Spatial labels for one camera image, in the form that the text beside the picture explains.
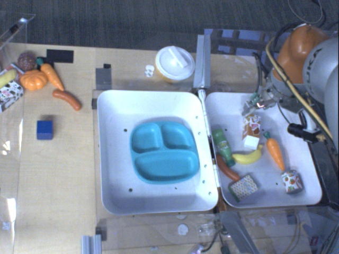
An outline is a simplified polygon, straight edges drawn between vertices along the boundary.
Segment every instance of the white lid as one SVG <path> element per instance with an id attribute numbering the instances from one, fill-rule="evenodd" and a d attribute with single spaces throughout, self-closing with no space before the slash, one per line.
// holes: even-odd
<path id="1" fill-rule="evenodd" d="M 195 69 L 195 62 L 191 54 L 175 46 L 162 48 L 155 58 L 155 63 L 158 70 L 172 80 L 187 79 Z"/>

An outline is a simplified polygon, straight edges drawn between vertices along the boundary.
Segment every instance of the brown ball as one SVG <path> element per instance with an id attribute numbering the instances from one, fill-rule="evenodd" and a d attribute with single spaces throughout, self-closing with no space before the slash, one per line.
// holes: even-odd
<path id="1" fill-rule="evenodd" d="M 17 65 L 23 71 L 29 71 L 35 67 L 35 57 L 30 53 L 22 53 L 17 59 Z"/>

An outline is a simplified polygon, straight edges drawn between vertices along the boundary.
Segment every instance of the white tray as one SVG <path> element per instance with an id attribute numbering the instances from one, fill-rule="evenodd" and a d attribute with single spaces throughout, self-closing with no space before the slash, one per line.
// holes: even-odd
<path id="1" fill-rule="evenodd" d="M 225 136 L 233 152 L 246 151 L 242 144 L 242 108 L 250 94 L 244 93 L 211 93 L 206 99 L 206 109 L 212 130 L 227 129 Z M 300 123 L 299 116 L 283 110 L 290 122 Z M 250 165 L 236 164 L 231 167 L 240 177 L 250 174 L 259 186 L 259 190 L 236 202 L 228 186 L 232 181 L 219 172 L 224 199 L 233 207 L 280 207 L 317 204 L 322 197 L 322 188 L 306 142 L 287 132 L 287 122 L 277 106 L 267 110 L 258 110 L 255 114 L 261 117 L 261 139 L 263 154 L 259 161 Z M 295 169 L 303 182 L 304 190 L 297 194 L 287 194 L 281 179 L 282 171 L 271 158 L 266 148 L 266 138 L 262 135 L 269 131 L 271 137 L 280 144 L 286 170 Z"/>
<path id="2" fill-rule="evenodd" d="M 102 202 L 117 215 L 193 212 L 212 209 L 218 200 L 200 100 L 187 92 L 108 90 L 97 102 Z M 174 184 L 150 184 L 133 169 L 130 135 L 145 122 L 174 121 L 193 134 L 199 171 Z"/>

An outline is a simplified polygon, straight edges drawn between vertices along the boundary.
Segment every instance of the beige cable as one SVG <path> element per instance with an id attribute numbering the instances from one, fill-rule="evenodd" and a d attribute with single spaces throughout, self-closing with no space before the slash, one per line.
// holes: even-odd
<path id="1" fill-rule="evenodd" d="M 314 109 L 304 100 L 304 98 L 299 94 L 299 92 L 297 91 L 297 89 L 294 87 L 293 83 L 290 81 L 290 79 L 287 77 L 287 75 L 285 74 L 285 72 L 283 71 L 283 69 L 281 68 L 281 66 L 278 65 L 278 63 L 276 62 L 275 58 L 272 56 L 271 52 L 270 52 L 270 46 L 273 42 L 274 38 L 272 38 L 269 43 L 266 45 L 266 53 L 267 56 L 270 60 L 270 62 L 272 63 L 274 69 L 277 71 L 277 73 L 279 74 L 280 78 L 285 82 L 285 84 L 287 84 L 287 86 L 289 87 L 289 89 L 291 90 L 291 92 L 294 94 L 294 96 L 297 98 L 297 100 L 303 105 L 303 107 L 306 109 L 306 111 L 313 117 L 314 120 L 316 120 L 320 127 L 326 132 L 326 134 L 328 135 L 328 137 L 332 140 L 332 134 L 329 131 L 327 125 L 325 124 L 325 122 L 322 120 L 322 118 L 314 111 Z"/>

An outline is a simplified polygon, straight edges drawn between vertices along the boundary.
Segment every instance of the gray floor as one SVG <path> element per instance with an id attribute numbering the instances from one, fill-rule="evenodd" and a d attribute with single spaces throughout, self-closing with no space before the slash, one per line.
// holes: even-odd
<path id="1" fill-rule="evenodd" d="M 337 29 L 339 0 L 320 0 L 324 29 Z M 309 21 L 320 11 L 310 0 L 292 0 Z M 30 43 L 159 49 L 195 48 L 204 29 L 276 31 L 298 21 L 287 0 L 0 0 L 0 10 L 34 13 Z"/>

